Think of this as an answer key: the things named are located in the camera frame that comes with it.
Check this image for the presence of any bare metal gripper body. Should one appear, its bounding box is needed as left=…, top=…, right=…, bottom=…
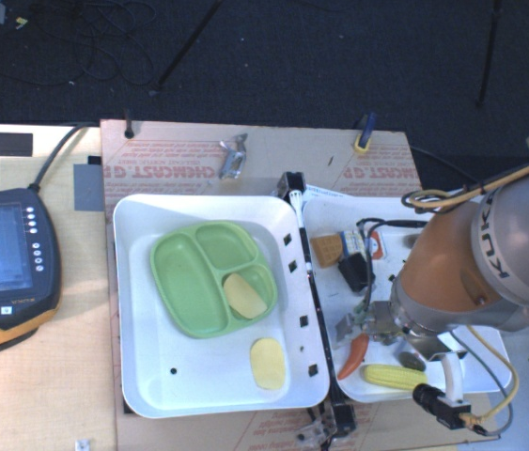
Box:
left=355, top=300, right=412, bottom=347

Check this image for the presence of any orange carrot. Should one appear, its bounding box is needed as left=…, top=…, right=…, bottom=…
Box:
left=336, top=332, right=370, bottom=381

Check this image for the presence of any white plastic tray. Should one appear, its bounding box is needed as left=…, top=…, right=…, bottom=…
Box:
left=301, top=194, right=515, bottom=404
left=112, top=193, right=332, bottom=419

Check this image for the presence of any dark grey oval lump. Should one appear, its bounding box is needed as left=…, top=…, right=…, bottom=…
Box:
left=397, top=350, right=428, bottom=372

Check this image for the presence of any black box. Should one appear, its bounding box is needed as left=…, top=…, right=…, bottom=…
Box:
left=336, top=251, right=377, bottom=293

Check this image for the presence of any thin black and white rod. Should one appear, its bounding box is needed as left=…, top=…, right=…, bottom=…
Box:
left=289, top=189, right=348, bottom=409

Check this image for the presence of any yellow corn cob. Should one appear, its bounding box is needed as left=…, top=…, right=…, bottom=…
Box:
left=361, top=363, right=429, bottom=391

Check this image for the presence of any red and white packet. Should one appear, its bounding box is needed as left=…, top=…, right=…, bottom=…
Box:
left=366, top=229, right=388, bottom=261

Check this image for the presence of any brown waffle biscuit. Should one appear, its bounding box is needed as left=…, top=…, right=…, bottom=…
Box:
left=309, top=233, right=345, bottom=269

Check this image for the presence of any blue and white carton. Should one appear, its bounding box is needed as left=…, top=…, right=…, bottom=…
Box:
left=338, top=228, right=369, bottom=258

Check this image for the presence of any pale yellow oval slice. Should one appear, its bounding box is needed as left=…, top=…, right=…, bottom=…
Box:
left=249, top=336, right=288, bottom=391
left=222, top=272, right=269, bottom=320

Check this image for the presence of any green divided plate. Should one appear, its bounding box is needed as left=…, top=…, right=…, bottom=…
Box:
left=148, top=220, right=280, bottom=340

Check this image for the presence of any brown cardboard board red print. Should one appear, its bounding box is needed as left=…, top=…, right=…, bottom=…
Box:
left=99, top=119, right=498, bottom=451

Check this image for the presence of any silver metal piece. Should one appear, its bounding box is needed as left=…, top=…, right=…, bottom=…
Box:
left=218, top=132, right=250, bottom=180

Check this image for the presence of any black block with thin wires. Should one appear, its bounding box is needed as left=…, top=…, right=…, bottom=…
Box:
left=276, top=171, right=307, bottom=201
left=331, top=402, right=357, bottom=437

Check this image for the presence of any black cylinder on white bracket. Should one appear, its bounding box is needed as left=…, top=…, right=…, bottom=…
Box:
left=412, top=350, right=473, bottom=431

